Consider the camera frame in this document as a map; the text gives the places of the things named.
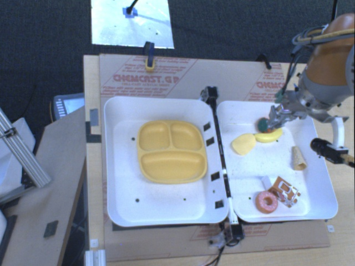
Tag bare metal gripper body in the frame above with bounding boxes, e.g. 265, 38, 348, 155
270, 89, 333, 122

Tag green and orange round toy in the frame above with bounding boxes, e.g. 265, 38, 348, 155
257, 117, 271, 134

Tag yellow banana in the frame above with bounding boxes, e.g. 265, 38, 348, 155
254, 127, 284, 144

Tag pale yellow potato chip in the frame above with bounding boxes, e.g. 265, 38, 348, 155
231, 132, 256, 157

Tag white plastic tray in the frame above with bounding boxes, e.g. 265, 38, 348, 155
216, 100, 339, 223
103, 96, 230, 228

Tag tan waffle cone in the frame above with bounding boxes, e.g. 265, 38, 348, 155
291, 146, 308, 172

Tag thin black and white rod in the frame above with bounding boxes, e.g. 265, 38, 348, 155
209, 98, 237, 224

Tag pink doughnut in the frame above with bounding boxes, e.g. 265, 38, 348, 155
255, 191, 279, 214

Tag brown cardboard board red print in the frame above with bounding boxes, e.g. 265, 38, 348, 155
98, 53, 331, 263

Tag yellow divided plate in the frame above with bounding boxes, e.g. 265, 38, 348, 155
136, 120, 209, 185

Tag black cylinder on white bracket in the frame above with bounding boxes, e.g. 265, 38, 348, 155
310, 116, 350, 165

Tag black block with thin wires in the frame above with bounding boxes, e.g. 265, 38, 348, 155
200, 85, 219, 104
221, 222, 245, 247

